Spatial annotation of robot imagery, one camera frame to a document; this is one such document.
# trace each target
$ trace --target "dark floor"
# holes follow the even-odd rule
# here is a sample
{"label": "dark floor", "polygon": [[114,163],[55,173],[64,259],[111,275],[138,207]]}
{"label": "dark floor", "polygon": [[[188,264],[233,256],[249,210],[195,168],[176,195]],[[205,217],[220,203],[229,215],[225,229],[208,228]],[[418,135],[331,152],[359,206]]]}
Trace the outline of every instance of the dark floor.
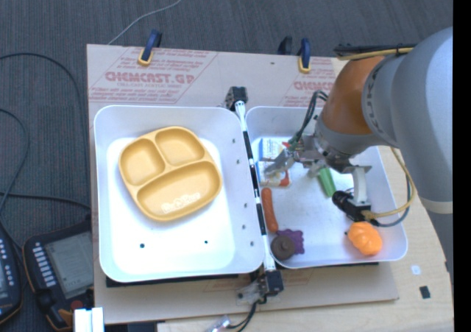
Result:
{"label": "dark floor", "polygon": [[[21,55],[0,60],[0,108],[29,131],[29,152],[1,217],[23,244],[32,235],[82,221],[89,205],[86,111],[88,43],[107,44],[145,13],[178,0],[0,0],[0,57],[43,54],[62,63]],[[309,38],[313,56],[333,56],[339,43],[417,43],[453,25],[453,0],[182,0],[141,19],[113,44],[142,46],[150,29],[161,46],[223,52],[270,53],[287,35]],[[0,191],[21,160],[25,137],[0,112]],[[50,198],[18,197],[18,194]],[[62,197],[75,202],[52,199]],[[453,220],[433,217],[453,280]],[[51,331],[31,291],[2,331]],[[125,331],[126,328],[108,328]]]}

